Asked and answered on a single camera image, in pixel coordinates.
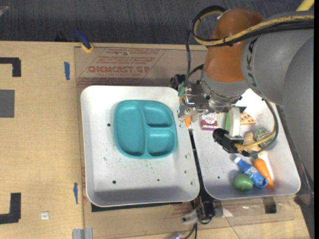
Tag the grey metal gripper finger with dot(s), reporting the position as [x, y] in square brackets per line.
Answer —
[182, 113]
[195, 114]

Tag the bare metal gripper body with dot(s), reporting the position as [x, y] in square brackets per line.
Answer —
[198, 96]

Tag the small orange toy piece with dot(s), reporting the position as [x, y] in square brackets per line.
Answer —
[187, 122]

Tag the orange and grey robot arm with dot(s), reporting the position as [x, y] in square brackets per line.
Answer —
[271, 66]

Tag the red and white carton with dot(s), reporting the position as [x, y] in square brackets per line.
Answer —
[208, 123]

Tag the thin black rod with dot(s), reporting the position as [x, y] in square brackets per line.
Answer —
[197, 158]

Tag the blue divided plate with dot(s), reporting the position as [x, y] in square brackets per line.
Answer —
[139, 131]

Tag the white plastic tray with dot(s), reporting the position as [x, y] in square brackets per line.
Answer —
[139, 178]
[219, 158]

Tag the pizza slice toy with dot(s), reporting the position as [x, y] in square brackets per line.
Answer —
[247, 119]

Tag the beige toy bread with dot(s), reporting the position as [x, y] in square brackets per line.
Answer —
[249, 139]

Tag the green can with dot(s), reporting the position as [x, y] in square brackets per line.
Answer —
[262, 134]

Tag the brown cardboard board red print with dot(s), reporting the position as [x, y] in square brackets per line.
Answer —
[119, 66]

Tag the blue plastic bottle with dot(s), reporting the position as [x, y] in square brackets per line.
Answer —
[250, 172]

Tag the green round toy fruit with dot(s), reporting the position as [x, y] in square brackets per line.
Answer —
[242, 182]

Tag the orange carrot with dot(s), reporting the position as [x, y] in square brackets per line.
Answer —
[263, 170]

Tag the black cylinder on white bracket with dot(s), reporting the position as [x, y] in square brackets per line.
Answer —
[225, 139]

